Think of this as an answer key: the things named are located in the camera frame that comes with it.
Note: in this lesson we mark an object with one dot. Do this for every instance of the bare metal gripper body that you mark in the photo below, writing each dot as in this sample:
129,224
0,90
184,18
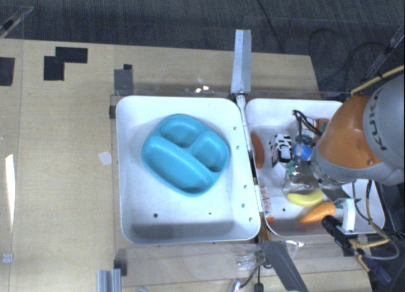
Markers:
306,175

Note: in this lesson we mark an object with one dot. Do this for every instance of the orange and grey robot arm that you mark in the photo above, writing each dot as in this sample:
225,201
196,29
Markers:
354,138

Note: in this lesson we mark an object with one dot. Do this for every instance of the yellow banana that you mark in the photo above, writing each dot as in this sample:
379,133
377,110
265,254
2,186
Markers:
305,198

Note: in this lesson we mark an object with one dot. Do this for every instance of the blue can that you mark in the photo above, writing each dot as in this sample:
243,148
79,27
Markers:
302,151

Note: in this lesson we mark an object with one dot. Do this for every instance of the black and white carton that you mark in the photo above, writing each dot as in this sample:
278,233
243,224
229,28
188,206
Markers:
280,146

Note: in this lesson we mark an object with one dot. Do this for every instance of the orange carrot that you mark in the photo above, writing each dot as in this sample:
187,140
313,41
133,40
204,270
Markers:
319,212

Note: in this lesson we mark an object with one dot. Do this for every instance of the white packet with red print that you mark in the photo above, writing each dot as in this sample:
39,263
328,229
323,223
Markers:
266,203

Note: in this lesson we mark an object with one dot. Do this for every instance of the red sausage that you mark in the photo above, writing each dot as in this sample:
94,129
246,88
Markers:
258,151

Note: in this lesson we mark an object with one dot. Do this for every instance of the white plastic tray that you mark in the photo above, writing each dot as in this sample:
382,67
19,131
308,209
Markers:
284,224
190,218

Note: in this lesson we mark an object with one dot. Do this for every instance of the blue divided plate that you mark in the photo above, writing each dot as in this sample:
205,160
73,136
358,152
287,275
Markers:
180,157

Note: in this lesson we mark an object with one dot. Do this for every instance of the black cylinder on white bracket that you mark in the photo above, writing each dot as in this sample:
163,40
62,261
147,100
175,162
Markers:
335,230

